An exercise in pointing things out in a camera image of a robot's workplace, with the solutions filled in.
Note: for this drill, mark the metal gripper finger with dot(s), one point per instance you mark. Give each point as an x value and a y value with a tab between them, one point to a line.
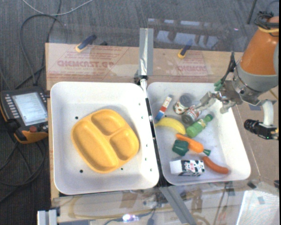
209	99
227	105

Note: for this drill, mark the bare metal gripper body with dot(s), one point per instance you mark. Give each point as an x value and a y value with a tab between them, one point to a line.
234	92

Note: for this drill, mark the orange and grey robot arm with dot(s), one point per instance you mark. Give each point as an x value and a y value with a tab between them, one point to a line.
260	55

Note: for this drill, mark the red and green can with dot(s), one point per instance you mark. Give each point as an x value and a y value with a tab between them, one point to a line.
189	117

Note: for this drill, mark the white can with red print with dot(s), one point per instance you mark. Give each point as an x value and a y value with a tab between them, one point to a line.
179	107

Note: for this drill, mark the green bottle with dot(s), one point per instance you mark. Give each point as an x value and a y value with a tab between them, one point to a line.
195	128

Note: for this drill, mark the white plastic tray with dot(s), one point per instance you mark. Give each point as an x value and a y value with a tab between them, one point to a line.
227	139
68	135

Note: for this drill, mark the yellow banana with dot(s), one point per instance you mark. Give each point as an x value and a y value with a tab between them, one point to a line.
173	123

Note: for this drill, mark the red white blue packet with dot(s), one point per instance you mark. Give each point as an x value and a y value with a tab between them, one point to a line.
163	108

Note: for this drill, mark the orange carrot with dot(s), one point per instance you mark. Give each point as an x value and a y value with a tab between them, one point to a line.
195	146

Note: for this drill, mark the green pepper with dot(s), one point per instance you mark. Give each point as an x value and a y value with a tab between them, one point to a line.
179	147

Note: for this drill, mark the orange sausage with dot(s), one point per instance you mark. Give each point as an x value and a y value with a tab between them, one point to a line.
215	166

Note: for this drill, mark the white cow print carton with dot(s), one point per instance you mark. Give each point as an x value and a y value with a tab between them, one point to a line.
189	167

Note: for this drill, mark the yellow divided plate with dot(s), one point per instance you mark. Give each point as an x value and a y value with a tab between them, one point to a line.
100	139

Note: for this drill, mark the brown cardboard board red print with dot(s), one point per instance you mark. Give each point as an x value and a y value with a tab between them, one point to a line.
96	64

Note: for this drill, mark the black cylinder on white bracket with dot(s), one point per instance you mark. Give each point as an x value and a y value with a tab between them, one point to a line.
260	128

